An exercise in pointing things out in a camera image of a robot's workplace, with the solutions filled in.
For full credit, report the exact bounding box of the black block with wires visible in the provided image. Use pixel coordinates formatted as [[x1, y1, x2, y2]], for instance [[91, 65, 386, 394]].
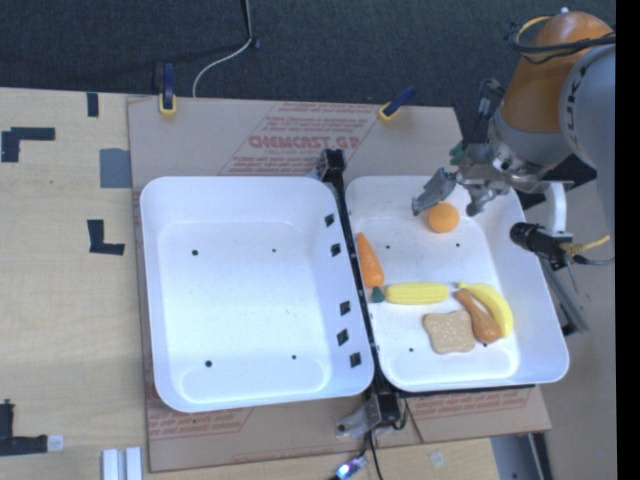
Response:
[[367, 386, 405, 428], [317, 148, 347, 183]]

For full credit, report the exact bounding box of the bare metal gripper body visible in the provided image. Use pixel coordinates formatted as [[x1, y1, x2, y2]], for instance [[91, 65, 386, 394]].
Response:
[[455, 142, 546, 195]]

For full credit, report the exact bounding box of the white plastic tray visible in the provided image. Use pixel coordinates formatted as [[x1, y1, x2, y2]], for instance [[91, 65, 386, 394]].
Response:
[[344, 175, 571, 394], [139, 175, 375, 414]]

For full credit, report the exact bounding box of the black cylinder on white bracket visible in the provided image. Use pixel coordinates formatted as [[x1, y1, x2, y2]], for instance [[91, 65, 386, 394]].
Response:
[[509, 181, 575, 271]]

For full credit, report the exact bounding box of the thin black rod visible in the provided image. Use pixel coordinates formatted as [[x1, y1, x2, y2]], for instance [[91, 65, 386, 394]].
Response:
[[333, 167, 386, 394]]

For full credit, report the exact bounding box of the brown cardboard board red print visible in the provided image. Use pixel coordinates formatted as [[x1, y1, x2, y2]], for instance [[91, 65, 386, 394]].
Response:
[[126, 96, 553, 473]]

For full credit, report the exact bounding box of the tan bread slice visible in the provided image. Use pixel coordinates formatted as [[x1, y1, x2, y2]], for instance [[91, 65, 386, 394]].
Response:
[[422, 310, 477, 355]]

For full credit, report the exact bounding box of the yellow corn cob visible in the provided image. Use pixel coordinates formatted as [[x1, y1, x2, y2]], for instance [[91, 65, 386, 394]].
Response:
[[384, 281, 451, 305]]

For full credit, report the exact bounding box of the orange carrot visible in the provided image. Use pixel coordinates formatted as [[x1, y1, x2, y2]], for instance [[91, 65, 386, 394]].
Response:
[[355, 232, 386, 304]]

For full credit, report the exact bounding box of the orange ball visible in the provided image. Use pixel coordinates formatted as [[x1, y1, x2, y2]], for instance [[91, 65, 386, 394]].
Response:
[[427, 201, 461, 234]]

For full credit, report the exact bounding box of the brown chicken drumstick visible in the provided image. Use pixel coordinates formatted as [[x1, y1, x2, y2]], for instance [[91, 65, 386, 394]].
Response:
[[453, 288, 503, 345]]

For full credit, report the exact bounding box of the yellow banana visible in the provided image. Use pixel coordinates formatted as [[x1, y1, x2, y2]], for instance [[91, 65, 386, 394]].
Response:
[[458, 281, 515, 339]]

